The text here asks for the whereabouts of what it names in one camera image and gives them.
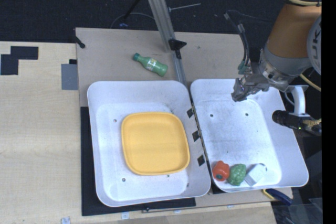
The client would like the white plastic tray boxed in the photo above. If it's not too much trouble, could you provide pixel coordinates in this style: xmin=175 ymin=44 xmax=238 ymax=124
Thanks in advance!
xmin=87 ymin=80 xmax=212 ymax=208
xmin=190 ymin=78 xmax=310 ymax=193

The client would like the black cylinder on white bracket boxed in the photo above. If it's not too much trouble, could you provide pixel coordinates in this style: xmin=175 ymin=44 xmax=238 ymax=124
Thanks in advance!
xmin=271 ymin=84 xmax=322 ymax=137

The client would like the small white box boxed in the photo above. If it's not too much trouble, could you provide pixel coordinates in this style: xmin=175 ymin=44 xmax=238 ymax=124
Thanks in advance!
xmin=244 ymin=163 xmax=268 ymax=187

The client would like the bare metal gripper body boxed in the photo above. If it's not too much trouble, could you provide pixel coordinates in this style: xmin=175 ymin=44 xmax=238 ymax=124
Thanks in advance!
xmin=241 ymin=63 xmax=292 ymax=94

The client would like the yellow plate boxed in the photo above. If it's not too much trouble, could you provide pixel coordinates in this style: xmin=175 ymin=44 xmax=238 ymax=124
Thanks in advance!
xmin=120 ymin=111 xmax=191 ymax=176

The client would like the green toy broccoli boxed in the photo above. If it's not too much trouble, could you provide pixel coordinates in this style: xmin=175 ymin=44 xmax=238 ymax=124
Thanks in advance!
xmin=227 ymin=163 xmax=247 ymax=187

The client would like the green plastic bottle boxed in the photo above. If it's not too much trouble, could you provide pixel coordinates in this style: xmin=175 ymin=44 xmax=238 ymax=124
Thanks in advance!
xmin=132 ymin=52 xmax=169 ymax=78

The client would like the orange toy pepper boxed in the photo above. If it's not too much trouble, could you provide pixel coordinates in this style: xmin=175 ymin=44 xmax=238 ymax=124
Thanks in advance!
xmin=212 ymin=160 xmax=230 ymax=182

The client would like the pale brown flat board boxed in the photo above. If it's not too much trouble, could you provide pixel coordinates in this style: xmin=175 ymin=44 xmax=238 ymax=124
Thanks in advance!
xmin=75 ymin=27 xmax=293 ymax=216

